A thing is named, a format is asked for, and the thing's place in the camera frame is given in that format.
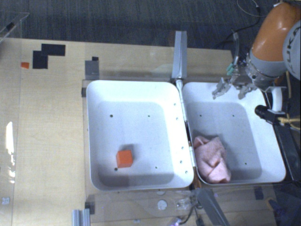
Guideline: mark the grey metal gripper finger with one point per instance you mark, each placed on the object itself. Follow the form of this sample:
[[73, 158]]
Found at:
[[244, 91], [221, 87]]

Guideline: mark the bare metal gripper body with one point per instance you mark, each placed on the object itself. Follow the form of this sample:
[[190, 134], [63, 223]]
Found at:
[[255, 78]]

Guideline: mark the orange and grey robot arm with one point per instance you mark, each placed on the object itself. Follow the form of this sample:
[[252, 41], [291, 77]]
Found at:
[[270, 34]]

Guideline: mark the white plastic tray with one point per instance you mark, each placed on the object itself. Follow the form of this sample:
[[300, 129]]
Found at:
[[237, 126], [141, 131]]

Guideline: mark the pink cloth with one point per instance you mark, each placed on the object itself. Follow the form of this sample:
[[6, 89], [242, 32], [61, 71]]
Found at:
[[211, 160]]

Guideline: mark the orange cube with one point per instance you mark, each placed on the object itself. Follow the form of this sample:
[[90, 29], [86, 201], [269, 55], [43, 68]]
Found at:
[[124, 158]]

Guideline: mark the black cylinder on white bracket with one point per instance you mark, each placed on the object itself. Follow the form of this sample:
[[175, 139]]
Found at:
[[268, 114]]

